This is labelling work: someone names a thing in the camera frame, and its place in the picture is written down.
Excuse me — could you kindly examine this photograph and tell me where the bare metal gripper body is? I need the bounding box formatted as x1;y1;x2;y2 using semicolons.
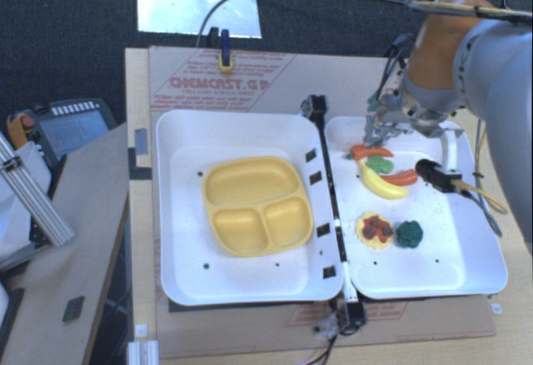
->
365;87;450;138

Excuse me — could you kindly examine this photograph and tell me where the orange carrot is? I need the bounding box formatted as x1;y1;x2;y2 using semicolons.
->
345;142;395;161

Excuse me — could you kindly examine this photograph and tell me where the green leafy vegetable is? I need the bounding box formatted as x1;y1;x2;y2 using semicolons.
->
366;155;395;175

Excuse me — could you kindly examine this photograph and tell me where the orange sausage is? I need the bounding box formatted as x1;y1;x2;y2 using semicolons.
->
379;168;419;186

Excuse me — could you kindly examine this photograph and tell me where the yellow banana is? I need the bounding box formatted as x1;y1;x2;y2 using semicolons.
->
357;157;410;201

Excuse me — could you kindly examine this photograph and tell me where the thin black and white rod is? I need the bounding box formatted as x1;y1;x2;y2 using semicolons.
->
312;111;358;301

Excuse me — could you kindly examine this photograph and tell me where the yellow pizza slice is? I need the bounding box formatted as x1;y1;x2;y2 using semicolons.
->
355;211;395;251

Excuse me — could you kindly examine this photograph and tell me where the dark green broccoli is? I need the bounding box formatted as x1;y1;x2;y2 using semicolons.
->
394;220;425;249

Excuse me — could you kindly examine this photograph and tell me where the white plastic tray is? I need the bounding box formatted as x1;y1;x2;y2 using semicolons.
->
324;115;510;301
155;108;346;307

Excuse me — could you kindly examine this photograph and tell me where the yellow divided plate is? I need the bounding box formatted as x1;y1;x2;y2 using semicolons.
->
202;155;315;258

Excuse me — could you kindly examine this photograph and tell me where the brown cardboard board red print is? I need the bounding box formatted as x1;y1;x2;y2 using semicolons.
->
147;45;497;359

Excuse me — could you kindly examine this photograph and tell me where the black block with thin wires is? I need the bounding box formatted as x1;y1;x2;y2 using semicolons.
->
337;298;367;334
300;93;328;119

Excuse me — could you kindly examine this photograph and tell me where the black cylinder on white bracket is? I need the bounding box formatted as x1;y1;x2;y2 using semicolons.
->
414;125;464;194

